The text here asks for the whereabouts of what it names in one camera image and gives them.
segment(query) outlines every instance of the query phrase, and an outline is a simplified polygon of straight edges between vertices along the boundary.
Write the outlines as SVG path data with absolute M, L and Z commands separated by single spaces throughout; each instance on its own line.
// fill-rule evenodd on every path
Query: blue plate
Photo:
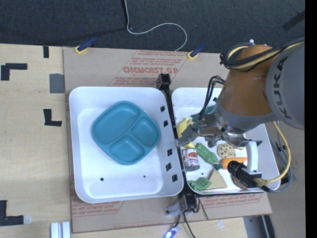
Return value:
M 95 142 L 114 160 L 132 165 L 156 146 L 160 130 L 154 120 L 132 102 L 122 101 L 103 112 L 93 123 Z

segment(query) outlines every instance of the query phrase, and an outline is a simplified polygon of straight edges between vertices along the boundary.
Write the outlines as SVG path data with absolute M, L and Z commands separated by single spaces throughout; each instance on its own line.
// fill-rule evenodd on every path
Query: orange carrot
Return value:
M 230 161 L 237 161 L 237 162 L 239 162 L 239 163 L 243 163 L 243 162 L 245 162 L 245 161 L 247 161 L 247 160 L 248 160 L 247 157 L 226 158 L 226 159 L 223 159 L 223 160 L 221 161 L 221 164 L 222 164 L 222 168 L 223 168 L 223 169 L 227 169 L 228 164 L 229 164 Z

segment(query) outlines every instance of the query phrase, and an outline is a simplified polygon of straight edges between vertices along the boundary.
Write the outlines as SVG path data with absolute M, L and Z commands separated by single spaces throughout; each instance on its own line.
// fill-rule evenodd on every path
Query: hole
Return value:
M 170 170 L 172 168 L 172 164 L 168 163 L 165 167 L 166 167 L 166 171 L 168 171 L 168 170 Z
M 172 176 L 172 181 L 173 181 L 173 182 L 177 181 L 177 175 L 173 175 L 173 176 Z

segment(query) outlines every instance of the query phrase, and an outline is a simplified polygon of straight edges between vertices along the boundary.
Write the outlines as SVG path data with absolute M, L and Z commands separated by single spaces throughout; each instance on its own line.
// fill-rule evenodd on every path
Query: white cable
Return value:
M 175 23 L 163 23 L 163 24 L 160 24 L 160 25 L 157 25 L 157 26 L 151 28 L 150 30 L 147 30 L 147 31 L 145 31 L 145 32 L 140 32 L 140 33 L 134 33 L 134 32 L 132 32 L 132 31 L 130 31 L 130 29 L 129 29 L 130 18 L 129 18 L 129 12 L 128 12 L 128 6 L 127 6 L 127 1 L 126 1 L 126 0 L 124 0 L 124 5 L 125 5 L 125 11 L 126 11 L 126 14 L 127 14 L 127 31 L 128 31 L 130 34 L 134 34 L 134 35 L 146 34 L 146 33 L 149 33 L 149 32 L 151 32 L 152 30 L 154 30 L 154 29 L 156 29 L 156 28 L 158 28 L 158 27 L 160 27 L 160 26 L 163 26 L 163 25 L 174 25 L 174 26 L 177 26 L 177 27 L 179 27 L 180 29 L 182 29 L 183 32 L 184 32 L 184 34 L 185 34 L 185 42 L 183 43 L 182 46 L 180 46 L 180 47 L 179 47 L 178 49 L 176 49 L 175 51 L 179 51 L 179 50 L 180 50 L 181 48 L 183 48 L 183 47 L 185 46 L 185 44 L 187 43 L 187 33 L 186 33 L 185 29 L 184 29 L 183 27 L 181 27 L 180 25 L 175 24 Z

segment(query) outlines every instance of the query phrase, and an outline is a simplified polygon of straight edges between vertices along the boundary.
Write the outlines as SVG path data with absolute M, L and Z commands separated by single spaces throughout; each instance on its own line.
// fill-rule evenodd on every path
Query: black carpet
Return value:
M 133 32 L 182 26 L 181 51 L 207 44 L 205 52 L 220 53 L 250 39 L 276 46 L 305 35 L 305 0 L 126 1 Z M 174 25 L 128 33 L 122 0 L 0 0 L 0 43 L 77 46 L 94 36 L 100 48 L 173 51 L 185 41 Z

